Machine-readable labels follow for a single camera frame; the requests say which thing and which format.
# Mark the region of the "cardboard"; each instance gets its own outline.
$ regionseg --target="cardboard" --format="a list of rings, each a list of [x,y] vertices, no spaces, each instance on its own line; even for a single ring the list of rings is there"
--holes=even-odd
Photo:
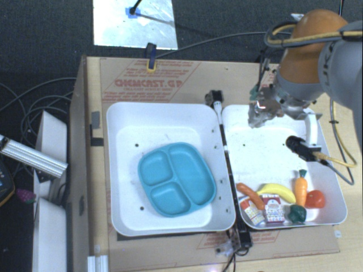
[[[88,252],[95,255],[109,255],[109,269],[112,272],[226,262],[227,257],[216,254],[216,247],[227,240],[225,232],[137,238],[126,238],[116,233],[109,217],[105,113],[116,101],[203,104],[204,96],[210,90],[223,91],[225,97],[223,106],[247,104],[249,91],[257,80],[258,65],[230,62],[158,61],[157,72],[150,75],[146,71],[145,59],[90,57],[84,58],[83,61],[87,63],[87,74],[84,73],[87,92],[83,93],[84,102],[79,100],[78,104],[86,104],[84,126],[90,125],[92,113],[99,112],[100,115],[100,124],[96,128],[91,127],[92,134],[89,135],[91,138],[86,138],[86,142],[89,140],[104,143],[103,146],[91,144],[85,147],[89,153],[88,197],[92,195],[92,200],[89,200],[87,206],[91,237]],[[245,257],[239,257],[237,261],[339,251],[332,226],[253,232],[252,239],[254,245],[249,253]],[[78,249],[78,245],[75,243],[74,249]],[[82,257],[74,257],[73,260],[75,263],[83,262]]]

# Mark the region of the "cardboard box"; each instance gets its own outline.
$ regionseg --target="cardboard box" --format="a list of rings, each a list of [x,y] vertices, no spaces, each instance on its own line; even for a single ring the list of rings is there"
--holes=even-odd
[[[74,271],[86,271],[88,255],[107,254],[112,272],[226,262],[216,247],[226,232],[123,237],[110,220],[105,114],[117,101],[204,103],[222,90],[224,106],[247,104],[256,83],[254,63],[158,61],[154,74],[145,59],[83,57],[71,108],[70,173]],[[253,247],[238,261],[336,253],[332,226],[252,232]]]

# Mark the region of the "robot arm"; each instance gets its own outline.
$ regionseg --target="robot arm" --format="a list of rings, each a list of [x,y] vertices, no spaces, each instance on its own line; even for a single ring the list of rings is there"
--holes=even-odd
[[[348,24],[332,11],[314,10],[297,23],[291,38],[296,41],[337,29],[340,33],[360,31],[360,37],[358,41],[357,35],[333,41],[324,38],[302,47],[290,44],[293,47],[285,50],[273,84],[261,88],[250,103],[248,123],[252,128],[284,114],[305,120],[304,109],[326,92],[332,100],[353,110],[362,150],[362,21]]]

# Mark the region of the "black floor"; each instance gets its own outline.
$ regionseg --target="black floor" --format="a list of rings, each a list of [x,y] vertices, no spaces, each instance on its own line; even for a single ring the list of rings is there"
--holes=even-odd
[[[238,32],[265,31],[290,19],[293,12],[323,8],[338,12],[340,0],[172,0],[179,47]],[[343,17],[362,19],[363,0],[345,0]],[[262,36],[224,39],[170,55],[170,59],[254,62],[264,47]],[[0,110],[30,88],[52,79],[74,77],[82,54],[143,57],[143,49],[93,45],[92,0],[0,0]],[[26,110],[38,98],[65,95],[73,80],[41,86],[24,95]],[[51,100],[36,106],[49,105]],[[67,110],[68,103],[56,103]],[[67,115],[50,110],[67,121]],[[19,102],[0,111],[0,134],[22,140],[24,113]],[[30,143],[35,137],[27,133]],[[16,163],[4,159],[12,173]],[[17,188],[32,190],[32,177],[22,169]],[[31,271],[32,205],[13,196],[0,207],[0,272]]]

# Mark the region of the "blue tape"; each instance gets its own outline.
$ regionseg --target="blue tape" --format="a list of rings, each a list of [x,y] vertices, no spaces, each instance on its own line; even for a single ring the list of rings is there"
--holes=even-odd
[[[137,18],[137,16],[138,16],[138,15],[141,15],[141,11],[140,11],[140,9],[139,9],[139,8],[136,8],[135,14],[134,14],[134,15],[132,15],[132,14],[130,13],[130,9],[131,9],[131,8],[132,8],[132,7],[126,7],[126,8],[125,8],[125,12],[126,12],[126,15],[127,15],[127,17],[128,17],[128,18],[135,19],[135,18]]]

